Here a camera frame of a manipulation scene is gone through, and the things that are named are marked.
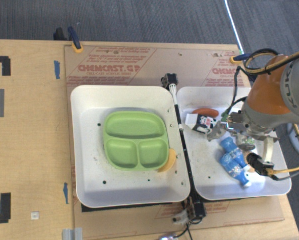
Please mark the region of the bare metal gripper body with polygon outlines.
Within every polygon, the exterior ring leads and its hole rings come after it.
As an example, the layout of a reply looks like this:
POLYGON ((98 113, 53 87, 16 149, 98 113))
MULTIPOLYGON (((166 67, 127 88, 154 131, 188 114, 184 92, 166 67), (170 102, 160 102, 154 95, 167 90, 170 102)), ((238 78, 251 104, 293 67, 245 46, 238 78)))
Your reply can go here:
POLYGON ((243 133, 250 128, 251 124, 242 111, 232 112, 226 119, 226 129, 229 132, 243 133))

